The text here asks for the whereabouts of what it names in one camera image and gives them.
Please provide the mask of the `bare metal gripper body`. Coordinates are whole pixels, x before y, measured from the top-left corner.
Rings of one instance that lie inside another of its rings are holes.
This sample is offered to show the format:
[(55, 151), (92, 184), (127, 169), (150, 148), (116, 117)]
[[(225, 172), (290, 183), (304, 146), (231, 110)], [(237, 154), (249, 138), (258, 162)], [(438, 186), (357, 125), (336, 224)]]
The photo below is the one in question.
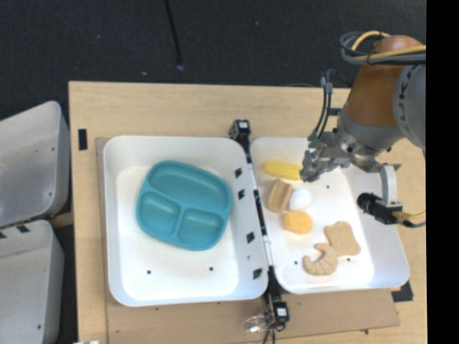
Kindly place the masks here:
[(341, 168), (354, 165), (367, 173), (378, 173), (384, 166), (392, 166), (396, 171), (399, 163), (380, 163), (376, 157), (381, 149), (373, 149), (346, 131), (325, 132), (308, 145), (303, 160), (310, 159), (316, 164), (316, 172), (320, 162), (336, 162)]

